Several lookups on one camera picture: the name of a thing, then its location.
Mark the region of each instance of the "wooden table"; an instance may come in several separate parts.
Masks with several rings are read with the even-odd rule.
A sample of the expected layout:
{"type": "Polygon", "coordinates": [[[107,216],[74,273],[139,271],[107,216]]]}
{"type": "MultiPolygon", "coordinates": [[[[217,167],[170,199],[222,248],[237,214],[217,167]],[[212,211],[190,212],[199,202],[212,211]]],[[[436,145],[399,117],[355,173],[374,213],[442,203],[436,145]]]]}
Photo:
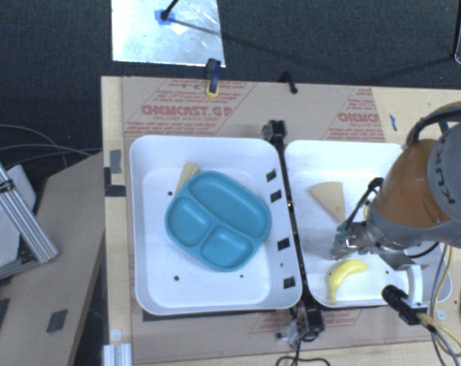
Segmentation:
{"type": "MultiPolygon", "coordinates": [[[[263,93],[268,93],[271,88],[262,85],[263,93]]],[[[331,95],[339,91],[350,91],[352,87],[339,86],[313,86],[298,85],[302,93],[313,93],[316,89],[321,93],[329,92],[331,95]]],[[[383,128],[386,142],[403,143],[406,134],[419,117],[425,116],[436,108],[452,101],[461,100],[461,91],[438,91],[406,88],[370,88],[376,105],[377,114],[383,128]]],[[[272,96],[267,99],[269,109],[276,111],[277,106],[272,104],[272,96]]],[[[125,165],[123,160],[123,80],[118,77],[104,77],[102,79],[102,108],[103,108],[103,136],[104,136],[104,167],[113,166],[113,152],[119,151],[122,159],[120,169],[111,173],[112,185],[124,186],[125,165]]],[[[432,127],[427,128],[422,134],[438,138],[438,132],[432,127]]],[[[110,329],[110,344],[120,345],[132,342],[132,323],[130,309],[130,275],[129,255],[127,249],[127,215],[126,198],[124,196],[106,197],[106,249],[107,249],[107,280],[108,280],[108,318],[110,329]]],[[[447,319],[444,325],[450,327],[461,337],[461,316],[459,314],[459,291],[461,285],[461,249],[454,251],[453,263],[450,269],[453,281],[453,293],[447,301],[441,303],[438,309],[444,310],[447,319]]],[[[404,324],[399,318],[397,324],[404,324]]],[[[326,358],[334,366],[365,364],[365,365],[397,365],[437,364],[431,342],[413,342],[393,345],[374,345],[355,348],[340,348],[329,350],[303,351],[304,358],[326,358]]],[[[310,348],[304,345],[303,350],[310,348]]],[[[217,358],[207,360],[185,361],[184,364],[194,365],[266,365],[273,364],[278,358],[277,354],[252,355],[236,358],[217,358]]],[[[179,365],[181,362],[164,363],[166,365],[179,365]]]]}

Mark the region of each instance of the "blue plate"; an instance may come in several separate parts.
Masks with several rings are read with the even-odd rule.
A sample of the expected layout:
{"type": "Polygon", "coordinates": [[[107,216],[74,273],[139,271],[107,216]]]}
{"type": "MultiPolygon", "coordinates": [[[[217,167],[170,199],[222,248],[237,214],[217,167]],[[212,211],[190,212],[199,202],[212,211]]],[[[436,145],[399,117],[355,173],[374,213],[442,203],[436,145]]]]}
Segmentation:
{"type": "Polygon", "coordinates": [[[220,271],[241,268],[271,228],[267,206],[215,171],[197,173],[169,205],[168,235],[186,252],[220,271]]]}

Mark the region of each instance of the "banana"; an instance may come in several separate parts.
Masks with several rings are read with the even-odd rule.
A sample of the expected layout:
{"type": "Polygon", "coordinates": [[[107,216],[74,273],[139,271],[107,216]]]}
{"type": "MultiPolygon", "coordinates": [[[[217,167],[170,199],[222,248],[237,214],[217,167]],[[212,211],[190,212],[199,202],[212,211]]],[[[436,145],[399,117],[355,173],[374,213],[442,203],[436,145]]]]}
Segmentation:
{"type": "Polygon", "coordinates": [[[352,274],[359,274],[368,269],[366,263],[359,259],[348,259],[341,262],[333,269],[328,277],[328,288],[330,289],[330,300],[335,301],[335,293],[346,277],[352,274]]]}

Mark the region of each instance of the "silver square sheet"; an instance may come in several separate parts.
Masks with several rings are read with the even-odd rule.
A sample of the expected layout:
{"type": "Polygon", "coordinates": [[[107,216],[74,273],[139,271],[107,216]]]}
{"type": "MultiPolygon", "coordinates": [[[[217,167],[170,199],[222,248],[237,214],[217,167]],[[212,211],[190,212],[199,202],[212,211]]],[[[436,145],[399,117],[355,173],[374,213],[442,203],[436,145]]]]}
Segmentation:
{"type": "Polygon", "coordinates": [[[225,66],[216,0],[180,0],[174,19],[161,23],[157,11],[172,0],[111,0],[114,61],[225,66]]]}

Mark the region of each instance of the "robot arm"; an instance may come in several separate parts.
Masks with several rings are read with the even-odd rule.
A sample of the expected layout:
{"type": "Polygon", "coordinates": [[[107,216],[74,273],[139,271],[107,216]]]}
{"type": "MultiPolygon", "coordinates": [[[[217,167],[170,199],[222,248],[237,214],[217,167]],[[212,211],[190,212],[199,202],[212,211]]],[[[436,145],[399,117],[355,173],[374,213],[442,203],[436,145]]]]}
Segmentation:
{"type": "Polygon", "coordinates": [[[404,250],[422,242],[461,248],[461,122],[451,129],[446,123],[459,117],[461,107],[444,108],[415,125],[385,180],[371,182],[351,217],[338,228],[334,258],[371,252],[394,269],[403,269],[414,263],[404,250]],[[443,126],[443,136],[438,141],[420,140],[420,131],[434,123],[443,126]],[[379,185],[366,220],[353,222],[379,185]]]}

